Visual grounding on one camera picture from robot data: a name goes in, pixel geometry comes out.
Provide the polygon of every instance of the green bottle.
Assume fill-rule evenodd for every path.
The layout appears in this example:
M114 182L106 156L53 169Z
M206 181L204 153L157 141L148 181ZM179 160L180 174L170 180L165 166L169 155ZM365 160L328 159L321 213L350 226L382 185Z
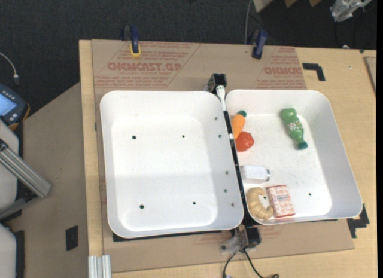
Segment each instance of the green bottle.
M307 143L303 140L303 127L299 118L297 117L297 112L294 108L288 108L282 110L281 113L282 119L284 120L288 134L298 143L298 149L307 148Z

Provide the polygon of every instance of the gray floor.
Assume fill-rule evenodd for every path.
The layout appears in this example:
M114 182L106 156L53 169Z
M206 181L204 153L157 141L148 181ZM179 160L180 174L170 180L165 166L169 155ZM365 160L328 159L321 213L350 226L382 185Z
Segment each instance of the gray floor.
M335 24L324 0L312 8L299 0L291 8L274 0L256 14L248 32L263 28L270 45L376 48L377 2ZM0 83L16 89L32 112L79 80L78 40L119 39L126 23L141 40L242 44L248 0L0 0Z

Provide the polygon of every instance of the cardboard sheet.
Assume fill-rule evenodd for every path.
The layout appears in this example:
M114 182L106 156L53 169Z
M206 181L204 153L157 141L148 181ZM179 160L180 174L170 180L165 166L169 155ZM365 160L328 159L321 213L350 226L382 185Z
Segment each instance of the cardboard sheet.
M111 90L202 90L213 73L226 74L227 92L305 89L295 48L266 46L261 60L244 45L141 42L141 50L133 58L128 42L92 41L104 254L111 255L113 272L224 262L220 243L231 238L229 231L115 242L107 220L99 102ZM346 220L259 226L259 231L262 243L252 258L354 247Z

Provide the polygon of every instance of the carrot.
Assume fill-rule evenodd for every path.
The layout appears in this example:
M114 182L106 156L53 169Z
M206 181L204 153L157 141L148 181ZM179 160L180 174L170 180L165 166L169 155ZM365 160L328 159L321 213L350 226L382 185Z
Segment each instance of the carrot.
M232 120L232 127L233 127L233 135L234 139L238 138L239 134L241 133L242 129L245 125L245 117L246 112L241 110L239 111Z

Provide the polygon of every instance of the red tomato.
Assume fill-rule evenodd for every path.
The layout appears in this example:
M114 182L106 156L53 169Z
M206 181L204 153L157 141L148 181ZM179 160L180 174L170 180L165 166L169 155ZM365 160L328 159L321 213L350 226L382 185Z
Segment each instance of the red tomato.
M237 151L247 151L254 144L254 139L251 136L251 133L241 132L239 136L235 139L235 145L237 147Z

